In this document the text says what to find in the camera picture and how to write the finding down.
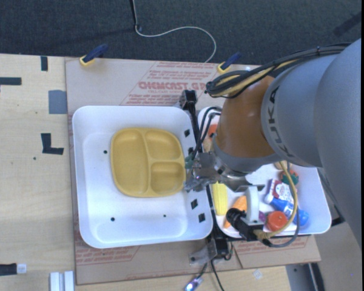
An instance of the yellow corn toy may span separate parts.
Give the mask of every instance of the yellow corn toy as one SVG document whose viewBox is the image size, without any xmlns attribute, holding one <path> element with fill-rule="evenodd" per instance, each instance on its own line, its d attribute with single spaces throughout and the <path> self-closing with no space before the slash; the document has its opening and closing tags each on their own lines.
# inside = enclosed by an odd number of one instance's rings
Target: yellow corn toy
<svg viewBox="0 0 364 291">
<path fill-rule="evenodd" d="M 223 216 L 228 210 L 228 191 L 227 186 L 216 182 L 212 185 L 214 209 L 218 216 Z"/>
</svg>

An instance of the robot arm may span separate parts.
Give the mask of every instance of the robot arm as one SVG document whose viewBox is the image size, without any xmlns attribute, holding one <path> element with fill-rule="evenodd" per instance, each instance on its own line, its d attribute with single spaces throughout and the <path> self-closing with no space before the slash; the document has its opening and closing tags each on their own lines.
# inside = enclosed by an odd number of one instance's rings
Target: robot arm
<svg viewBox="0 0 364 291">
<path fill-rule="evenodd" d="M 294 65 L 269 76 L 287 64 Z M 240 178 L 264 164 L 287 160 L 318 167 L 361 248 L 361 39 L 289 56 L 252 76 L 233 72 L 218 80 L 208 84 L 208 93 L 228 99 L 212 141 L 215 162 L 192 169 L 194 183 L 188 179 L 187 189 L 203 183 L 203 169 L 205 183 L 237 182 L 235 190 Z"/>
</svg>

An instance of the yellow and blue clamp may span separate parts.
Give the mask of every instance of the yellow and blue clamp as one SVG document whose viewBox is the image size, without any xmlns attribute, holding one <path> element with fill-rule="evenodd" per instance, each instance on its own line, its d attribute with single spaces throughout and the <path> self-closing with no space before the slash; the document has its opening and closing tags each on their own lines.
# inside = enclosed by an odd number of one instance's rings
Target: yellow and blue clamp
<svg viewBox="0 0 364 291">
<path fill-rule="evenodd" d="M 236 61 L 238 61 L 240 57 L 241 57 L 240 52 L 233 54 L 225 62 L 222 62 L 217 66 L 217 72 L 221 75 L 228 72 L 229 69 L 231 68 L 231 65 L 234 64 Z"/>
<path fill-rule="evenodd" d="M 95 58 L 97 57 L 103 57 L 104 53 L 107 51 L 108 45 L 107 44 L 101 44 L 95 49 L 91 50 L 87 55 L 82 56 L 79 59 L 79 62 L 84 67 L 87 67 L 88 65 L 91 65 L 94 63 Z"/>
</svg>

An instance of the white tray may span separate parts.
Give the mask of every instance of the white tray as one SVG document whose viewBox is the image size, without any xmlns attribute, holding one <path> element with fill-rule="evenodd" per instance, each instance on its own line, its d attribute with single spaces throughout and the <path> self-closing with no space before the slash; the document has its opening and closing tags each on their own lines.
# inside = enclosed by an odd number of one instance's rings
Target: white tray
<svg viewBox="0 0 364 291">
<path fill-rule="evenodd" d="M 202 109 L 198 114 L 198 122 L 201 124 L 203 113 L 207 108 Z M 215 116 L 211 124 L 218 122 L 218 116 Z M 328 203 L 326 201 L 323 187 L 318 175 L 317 169 L 312 167 L 302 167 L 293 165 L 292 169 L 299 175 L 299 183 L 296 188 L 298 190 L 299 208 L 309 213 L 309 221 L 299 230 L 299 235 L 321 234 L 329 230 L 332 222 Z M 273 164 L 264 165 L 253 173 L 246 176 L 246 179 L 252 184 L 264 184 L 265 188 L 259 194 L 259 211 L 267 214 L 274 209 L 264 202 L 264 197 L 268 192 L 271 179 L 279 180 L 281 171 L 276 169 Z M 235 193 L 231 189 L 227 189 L 228 208 L 231 208 L 235 200 L 244 194 L 244 192 Z M 221 231 L 227 236 L 233 238 L 241 238 L 239 232 L 232 226 L 224 228 L 224 215 L 216 215 L 216 222 Z M 285 231 L 277 236 L 290 236 L 295 233 L 296 225 L 292 223 Z"/>
<path fill-rule="evenodd" d="M 213 219 L 206 191 L 182 190 L 172 196 L 134 198 L 116 188 L 110 167 L 110 142 L 118 130 L 129 127 L 173 133 L 185 156 L 195 146 L 190 117 L 176 107 L 78 109 L 73 115 L 73 142 L 79 231 L 83 240 L 102 249 L 207 237 Z"/>
</svg>

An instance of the white cable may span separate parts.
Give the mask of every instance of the white cable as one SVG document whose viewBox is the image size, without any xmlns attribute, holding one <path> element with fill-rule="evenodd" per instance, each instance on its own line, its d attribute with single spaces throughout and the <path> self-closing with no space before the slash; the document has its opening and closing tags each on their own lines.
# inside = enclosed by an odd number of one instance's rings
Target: white cable
<svg viewBox="0 0 364 291">
<path fill-rule="evenodd" d="M 143 37 L 145 37 L 145 38 L 156 38 L 156 37 L 159 37 L 159 36 L 164 36 L 164 35 L 166 35 L 166 34 L 168 34 L 168 33 L 172 33 L 172 32 L 175 32 L 175 31 L 177 31 L 177 30 L 182 30 L 182 29 L 197 29 L 197 30 L 200 30 L 200 31 L 202 31 L 202 32 L 205 32 L 210 38 L 211 38 L 211 40 L 212 40 L 212 42 L 213 42 L 213 46 L 214 46 L 214 49 L 213 49 L 213 52 L 212 52 L 212 54 L 210 55 L 210 57 L 207 59 L 207 60 L 205 60 L 205 62 L 209 62 L 212 58 L 213 58 L 213 56 L 214 56 L 214 54 L 216 53 L 216 50 L 217 50 L 217 44 L 216 44 L 216 40 L 213 38 L 213 36 L 208 32 L 208 31 L 206 31 L 205 29 L 202 29 L 202 28 L 200 28 L 200 27 L 196 27 L 196 26 L 184 26 L 184 27 L 178 27 L 178 28 L 175 28 L 175 29 L 171 29 L 171 30 L 168 30 L 168 31 L 166 31 L 166 32 L 162 32 L 162 33 L 159 33 L 159 34 L 157 34 L 157 35 L 144 35 L 144 34 L 142 34 L 141 32 L 139 32 L 139 30 L 138 30 L 138 23 L 137 23 L 137 13 L 136 13 L 136 4 L 135 4 L 135 0 L 132 0 L 132 7 L 133 7 L 133 13 L 134 13 L 134 15 L 135 15 L 135 31 L 136 31 L 136 33 L 138 34 L 138 35 L 140 35 L 140 36 L 143 36 Z"/>
</svg>

